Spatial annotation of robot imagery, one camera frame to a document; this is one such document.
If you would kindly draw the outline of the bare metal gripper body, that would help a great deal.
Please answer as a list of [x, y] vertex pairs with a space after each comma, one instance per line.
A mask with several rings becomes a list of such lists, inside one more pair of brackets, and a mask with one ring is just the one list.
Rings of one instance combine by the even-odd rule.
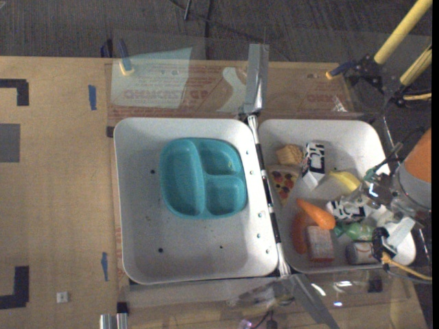
[[396, 175], [368, 172], [364, 184], [366, 196], [374, 206], [384, 206], [398, 219], [414, 216], [414, 203]]

